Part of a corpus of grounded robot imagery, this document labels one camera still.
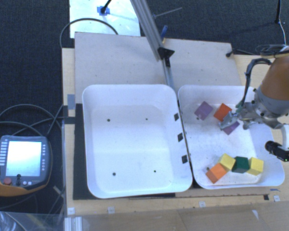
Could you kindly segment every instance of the cube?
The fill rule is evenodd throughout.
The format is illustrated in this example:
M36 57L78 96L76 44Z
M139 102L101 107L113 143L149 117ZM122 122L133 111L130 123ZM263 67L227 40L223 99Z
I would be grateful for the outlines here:
M235 162L236 160L226 153L224 153L218 160L218 163L220 163L225 168L226 171L231 170Z
M220 121L223 121L223 118L229 113L229 111L232 111L232 109L226 104L222 103L213 116Z
M206 101L203 101L199 108L195 111L195 115L201 120L207 118L207 116L211 113L213 107L210 106Z
M236 156L235 160L236 162L232 168L232 172L243 174L250 169L249 159L247 157Z
M228 126L226 128L223 129L223 131L229 135L231 134L240 124L236 121L234 124L232 124L231 126Z
M206 175L212 181L212 183L215 184L226 173L227 171L224 169L224 167L220 163L218 163L211 169L209 169Z
M252 175L259 175L263 172L263 165L264 161L255 157L251 157L249 159L249 166L250 169L247 171L247 173Z

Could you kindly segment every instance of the white tray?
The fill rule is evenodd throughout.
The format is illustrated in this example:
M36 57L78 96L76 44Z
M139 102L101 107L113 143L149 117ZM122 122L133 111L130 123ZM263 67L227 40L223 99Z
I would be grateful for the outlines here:
M264 145L273 141L267 125L252 125L244 130L243 122L230 135L220 131L218 122L213 117L221 103L235 110L235 105L242 99L243 86L197 86L186 85L179 90L179 101L182 112L186 140L190 153L193 173L196 182L206 189L235 188L251 186L278 186L285 178L280 160L270 155ZM246 101L253 100L253 88L249 88ZM213 111L202 121L197 120L195 110L206 101ZM254 176L248 173L228 172L213 184L206 176L207 168L213 167L224 153L232 157L256 157L264 161L263 173Z
M186 144L178 140L183 128L177 98L170 87L92 85L82 101L87 181L94 196L174 193L191 186Z

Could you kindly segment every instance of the green block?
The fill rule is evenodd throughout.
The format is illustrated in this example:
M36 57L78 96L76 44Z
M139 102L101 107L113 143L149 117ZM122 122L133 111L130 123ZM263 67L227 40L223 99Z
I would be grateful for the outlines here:
M250 169L249 160L247 157L236 156L235 160L236 162L232 168L232 172L243 174Z

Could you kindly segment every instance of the dark floor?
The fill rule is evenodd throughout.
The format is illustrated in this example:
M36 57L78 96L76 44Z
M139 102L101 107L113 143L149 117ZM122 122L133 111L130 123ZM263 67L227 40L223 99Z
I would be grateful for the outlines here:
M274 23L278 0L148 0L152 13L182 10L158 17L166 37L229 42L234 48L256 53L262 44L283 44L279 25ZM0 0L0 112L20 103L40 105L55 114L62 104L62 72L59 35L69 21L69 0ZM289 44L289 0L282 0L281 21ZM64 45L72 47L68 33ZM15 111L2 119L43 119L29 109ZM10 128L0 128L0 135ZM5 211L55 213L60 209L56 186L63 189L61 134L55 128L50 137L55 164L48 187L26 197L0 198L0 208L24 200Z

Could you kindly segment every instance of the red button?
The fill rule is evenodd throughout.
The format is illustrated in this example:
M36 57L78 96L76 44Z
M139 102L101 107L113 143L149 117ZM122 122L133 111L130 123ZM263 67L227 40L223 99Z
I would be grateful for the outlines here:
M11 185L12 184L12 179L10 177L5 177L3 180L4 185Z

